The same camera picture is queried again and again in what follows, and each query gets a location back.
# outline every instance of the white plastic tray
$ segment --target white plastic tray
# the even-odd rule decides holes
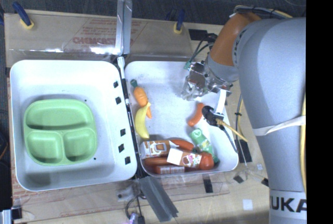
[[[114,65],[105,61],[22,60],[11,68],[10,85],[16,176],[22,187],[54,190],[122,181],[135,174],[133,140]],[[28,156],[23,139],[24,112],[31,103],[49,98],[78,99],[90,107],[98,144],[93,158],[75,165],[43,166]]]
[[[187,124],[187,121],[194,115],[197,103],[203,102],[205,105],[216,107],[219,94],[209,93],[194,101],[181,98],[185,77],[188,75],[188,71],[183,69],[184,65],[184,62],[179,61],[134,61],[125,68],[133,116],[139,109],[139,105],[135,97],[131,95],[133,93],[133,87],[130,85],[132,79],[136,79],[138,85],[145,89],[151,103],[152,118],[146,118],[146,127],[152,138],[156,137],[159,140],[182,138],[191,142],[189,134],[193,128]],[[223,114],[224,121],[229,124],[225,108]],[[235,169],[238,165],[238,154],[234,151],[226,134],[218,127],[208,125],[207,122],[201,123],[199,127],[206,131],[205,135],[212,143],[220,163],[212,170],[197,170],[185,174],[224,172]],[[226,130],[233,138],[231,130],[228,128]],[[138,135],[137,140],[141,144],[142,140]],[[145,170],[152,176],[159,176],[149,171],[147,167]]]

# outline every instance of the food item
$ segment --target food item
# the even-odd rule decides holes
[[[170,141],[173,142],[174,144],[176,144],[182,150],[192,151],[194,148],[194,144],[192,144],[186,140],[172,139]]]
[[[204,107],[204,104],[203,103],[199,103],[197,105],[197,110],[196,110],[196,113],[195,115],[187,122],[187,124],[190,126],[190,127],[193,127],[195,124],[197,124],[199,122],[199,120],[201,119],[202,117],[202,108]]]
[[[202,157],[201,157],[199,168],[202,170],[212,169],[214,167],[214,160],[213,160],[212,155],[209,153],[206,153],[206,152],[202,152],[201,156]]]
[[[154,167],[154,172],[156,174],[176,174],[184,173],[185,167],[176,166],[176,165],[165,165],[165,166],[156,166]]]
[[[200,129],[195,129],[194,131],[191,132],[189,136],[202,152],[207,152],[212,155],[214,163],[219,162],[219,158],[214,154],[212,144],[210,143],[210,141],[208,141],[206,136],[203,135]]]
[[[190,151],[182,151],[171,148],[167,162],[184,167],[199,168],[201,155]]]
[[[145,165],[149,167],[171,165],[167,157],[149,157],[145,159]]]
[[[141,159],[167,156],[171,147],[175,148],[178,145],[169,140],[145,141],[140,145]]]
[[[134,97],[136,99],[136,101],[139,103],[140,107],[144,107],[148,104],[148,96],[145,92],[145,90],[137,85],[137,81],[136,80],[131,80],[131,85],[134,87]],[[146,115],[148,118],[152,118],[151,115],[151,111],[150,111],[150,106],[148,106]]]
[[[146,113],[149,106],[150,103],[148,102],[146,106],[139,108],[134,118],[135,130],[142,139],[149,139],[149,132],[146,127]]]

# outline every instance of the white strap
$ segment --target white strap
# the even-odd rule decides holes
[[[277,130],[284,129],[287,127],[292,127],[292,126],[301,126],[301,125],[305,125],[305,124],[306,124],[306,116],[300,116],[300,117],[290,119],[288,121],[285,121],[285,122],[275,125],[275,126],[253,129],[253,132],[254,132],[255,136],[265,136],[273,131],[277,131]]]

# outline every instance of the table surface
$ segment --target table surface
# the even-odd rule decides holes
[[[165,21],[152,20],[154,25]],[[223,26],[184,23],[185,29],[207,30],[208,33],[219,34]],[[199,41],[190,41],[191,50],[197,47]],[[205,59],[207,52],[202,52],[197,57]],[[238,82],[234,83],[232,93],[227,97],[226,111],[230,125],[235,127],[235,112],[237,111],[240,88]],[[203,184],[189,184],[179,190],[169,188],[167,193],[178,210],[178,216],[167,223],[268,223],[269,189],[261,183],[267,177],[264,161],[252,132],[246,109],[242,109],[240,126],[243,134],[248,139],[248,148],[252,161],[240,163],[230,172],[211,174],[213,187],[220,188],[212,194],[202,190]],[[11,143],[12,166],[14,151]],[[59,190],[45,193],[29,193],[21,189],[15,180],[15,170],[12,167],[13,203],[22,209],[22,218],[15,223],[127,223],[125,214],[126,201],[109,203],[109,196],[115,194],[123,183],[94,187],[83,187],[77,190]],[[159,223],[150,205],[145,200],[140,201],[141,211],[146,224]],[[130,207],[129,212],[137,212],[136,203]]]

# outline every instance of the orange carrot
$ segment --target orange carrot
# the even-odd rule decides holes
[[[187,124],[190,126],[190,127],[193,127],[196,123],[199,122],[199,120],[201,119],[202,117],[202,108],[204,107],[204,104],[203,103],[199,103],[197,105],[197,111],[195,113],[195,115],[187,122]]]
[[[139,103],[140,107],[144,107],[148,104],[148,96],[145,92],[145,90],[137,85],[136,80],[131,80],[131,85],[134,87],[134,97],[136,101]],[[150,107],[147,109],[147,117],[152,118]]]

